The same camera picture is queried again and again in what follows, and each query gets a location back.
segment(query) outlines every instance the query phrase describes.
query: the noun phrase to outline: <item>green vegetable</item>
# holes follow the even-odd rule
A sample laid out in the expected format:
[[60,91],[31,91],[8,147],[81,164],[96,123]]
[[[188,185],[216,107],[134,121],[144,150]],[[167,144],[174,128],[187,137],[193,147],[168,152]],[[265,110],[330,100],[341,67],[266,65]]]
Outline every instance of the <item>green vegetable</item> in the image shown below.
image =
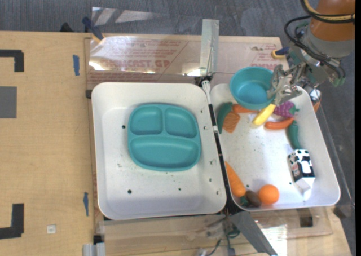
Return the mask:
[[296,121],[293,121],[292,124],[288,126],[287,135],[293,149],[302,149],[298,141],[298,124]]
[[218,115],[217,115],[217,126],[218,126],[218,131],[221,134],[222,133],[222,127],[223,127],[223,122],[224,122],[224,118],[228,115],[228,113],[230,111],[232,111],[232,103],[224,103],[221,108],[219,109]]

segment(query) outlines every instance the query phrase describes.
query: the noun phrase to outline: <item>white tray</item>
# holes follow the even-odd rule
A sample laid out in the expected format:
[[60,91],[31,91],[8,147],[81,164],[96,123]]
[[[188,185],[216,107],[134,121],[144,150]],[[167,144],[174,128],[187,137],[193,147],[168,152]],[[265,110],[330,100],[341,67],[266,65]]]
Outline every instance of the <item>white tray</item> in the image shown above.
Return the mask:
[[[226,204],[218,151],[205,93],[187,83],[101,83],[91,94],[98,203],[114,220],[212,214]],[[127,123],[145,103],[188,109],[200,130],[201,156],[189,170],[144,169],[130,158]]]
[[[280,210],[334,205],[340,199],[340,188],[329,157],[316,114],[307,92],[293,98],[298,122],[298,140],[310,153],[315,173],[315,182],[309,198],[303,197],[292,183],[287,155],[292,152],[286,129],[269,130],[256,126],[252,119],[256,113],[241,113],[240,122],[233,133],[223,131],[219,135],[223,158],[240,176],[247,189],[257,192],[264,184],[278,187],[280,198],[273,205],[259,208],[243,208],[248,211]],[[228,84],[212,88],[211,100],[217,114],[226,102],[235,102]],[[279,120],[271,116],[269,120]]]

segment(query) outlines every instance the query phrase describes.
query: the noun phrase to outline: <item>black corner marker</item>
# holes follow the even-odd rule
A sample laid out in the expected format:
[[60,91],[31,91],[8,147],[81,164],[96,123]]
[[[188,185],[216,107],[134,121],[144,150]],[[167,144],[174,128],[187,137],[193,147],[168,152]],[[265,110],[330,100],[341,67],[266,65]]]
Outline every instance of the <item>black corner marker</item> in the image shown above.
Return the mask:
[[0,239],[18,238],[24,233],[24,204],[12,204],[11,226],[0,228]]
[[0,50],[0,58],[14,58],[14,72],[24,72],[24,53],[21,50]]

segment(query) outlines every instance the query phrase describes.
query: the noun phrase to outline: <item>orange carrot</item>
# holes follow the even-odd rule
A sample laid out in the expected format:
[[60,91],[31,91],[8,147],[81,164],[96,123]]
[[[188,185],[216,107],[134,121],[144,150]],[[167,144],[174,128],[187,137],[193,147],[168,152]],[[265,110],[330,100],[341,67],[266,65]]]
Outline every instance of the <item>orange carrot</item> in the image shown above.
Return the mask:
[[279,122],[266,122],[265,127],[270,130],[280,130],[286,129],[290,124],[292,124],[293,118],[287,118]]
[[236,197],[243,197],[246,194],[246,188],[244,187],[243,182],[238,177],[234,169],[230,166],[230,164],[228,164],[226,161],[224,163],[226,164],[227,176],[232,194]]
[[239,104],[234,104],[232,106],[232,110],[235,112],[235,113],[252,113],[252,112],[258,112],[258,111],[254,111],[254,110],[251,110],[251,109],[246,109],[244,107],[242,107],[241,105]]

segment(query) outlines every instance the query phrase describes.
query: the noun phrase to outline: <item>gray square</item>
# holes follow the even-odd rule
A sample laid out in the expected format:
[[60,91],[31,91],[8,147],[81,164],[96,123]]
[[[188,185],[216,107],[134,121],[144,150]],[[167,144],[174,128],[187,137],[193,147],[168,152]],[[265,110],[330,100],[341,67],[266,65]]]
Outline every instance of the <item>gray square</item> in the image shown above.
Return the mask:
[[17,87],[0,86],[0,118],[16,118]]

